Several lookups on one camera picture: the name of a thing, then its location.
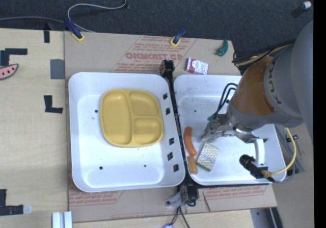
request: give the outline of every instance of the yellow cable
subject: yellow cable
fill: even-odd
[[[281,50],[281,49],[284,49],[284,48],[289,47],[289,46],[292,46],[292,45],[293,45],[293,44],[288,44],[288,45],[284,45],[284,46],[279,46],[279,47],[274,48],[271,52],[266,51],[266,52],[264,52],[264,53],[262,53],[262,54],[260,54],[260,55],[258,55],[258,56],[257,56],[257,55],[252,56],[249,60],[246,60],[246,61],[243,61],[243,62],[240,62],[240,63],[235,63],[235,64],[236,64],[237,66],[248,65],[248,64],[253,63],[253,62],[255,62],[256,60],[260,59],[262,56],[266,55],[267,53],[268,53],[268,54],[272,54],[272,53],[274,53],[274,52],[276,52],[276,51],[279,51],[279,50]]]
[[[295,161],[295,158],[296,158],[296,145],[295,145],[295,141],[294,141],[294,139],[293,139],[293,137],[291,135],[291,132],[290,132],[289,128],[285,128],[285,130],[286,130],[287,134],[289,135],[289,137],[291,139],[291,142],[292,142],[292,145],[293,145],[293,156],[292,156],[292,159],[291,159],[290,163],[287,166],[285,166],[283,169],[281,169],[279,171],[269,172],[269,171],[263,170],[261,173],[266,178],[272,177],[273,175],[276,175],[276,174],[279,174],[279,173],[282,173],[282,172],[286,171],[287,169],[289,169],[293,165],[293,163]]]

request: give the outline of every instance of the watermelon slice toy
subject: watermelon slice toy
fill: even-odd
[[[0,80],[11,77],[18,69],[18,64],[0,67]]]

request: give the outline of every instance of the yellow divided plate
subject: yellow divided plate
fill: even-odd
[[[146,91],[114,89],[106,92],[101,98],[100,120],[105,139],[116,146],[151,145],[163,136],[159,102]]]

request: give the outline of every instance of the toy sausage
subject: toy sausage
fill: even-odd
[[[184,140],[184,144],[185,144],[185,147],[186,147],[189,155],[194,157],[197,154],[197,152],[193,145],[192,132],[193,132],[193,129],[190,126],[187,126],[184,130],[183,140]]]

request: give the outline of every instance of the small box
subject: small box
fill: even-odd
[[[215,160],[218,157],[219,149],[210,143],[205,143],[202,151],[200,152],[196,164],[211,172],[215,164]]]
[[[185,71],[188,71],[193,74],[202,74],[207,75],[208,73],[208,64],[197,59],[188,58],[187,68]]]

